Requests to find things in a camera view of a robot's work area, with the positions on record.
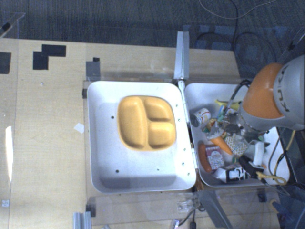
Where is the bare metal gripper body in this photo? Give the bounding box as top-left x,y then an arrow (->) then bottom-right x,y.
223,113 -> 247,135

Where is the black cylinder on white bracket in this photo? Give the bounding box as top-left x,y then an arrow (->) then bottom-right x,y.
239,140 -> 265,177

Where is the pink carton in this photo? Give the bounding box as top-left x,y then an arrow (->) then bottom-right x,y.
205,146 -> 225,171

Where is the white and red can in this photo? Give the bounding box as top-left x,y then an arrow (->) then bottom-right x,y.
190,107 -> 212,128

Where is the black and white carton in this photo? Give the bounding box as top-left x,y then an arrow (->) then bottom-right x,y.
213,165 -> 251,184

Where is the yellow banana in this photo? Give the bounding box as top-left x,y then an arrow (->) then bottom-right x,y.
215,99 -> 242,111

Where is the red sausage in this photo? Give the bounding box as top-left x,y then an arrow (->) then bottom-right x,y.
198,143 -> 213,173

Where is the white plastic tray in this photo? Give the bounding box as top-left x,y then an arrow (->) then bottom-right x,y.
184,83 -> 291,188
86,81 -> 197,195

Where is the white patterned packet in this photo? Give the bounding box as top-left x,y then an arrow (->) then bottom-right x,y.
224,134 -> 249,156

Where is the orange divided plate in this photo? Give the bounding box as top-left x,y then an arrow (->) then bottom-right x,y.
117,95 -> 177,152

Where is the orange carrot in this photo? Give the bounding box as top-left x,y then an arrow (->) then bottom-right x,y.
209,135 -> 234,156

